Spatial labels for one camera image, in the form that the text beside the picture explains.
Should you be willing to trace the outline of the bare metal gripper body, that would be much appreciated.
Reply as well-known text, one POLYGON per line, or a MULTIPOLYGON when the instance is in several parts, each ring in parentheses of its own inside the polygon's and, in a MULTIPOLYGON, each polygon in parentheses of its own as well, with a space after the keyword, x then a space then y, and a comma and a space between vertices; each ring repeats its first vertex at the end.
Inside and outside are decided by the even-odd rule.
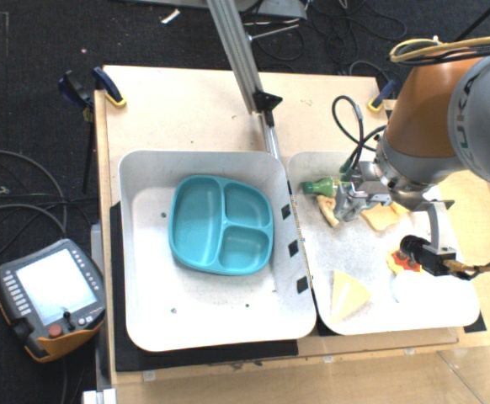
POLYGON ((429 184, 403 177, 389 164, 377 160, 360 162, 344 190, 345 208, 367 210, 397 203, 407 210, 415 210, 429 190, 429 184))

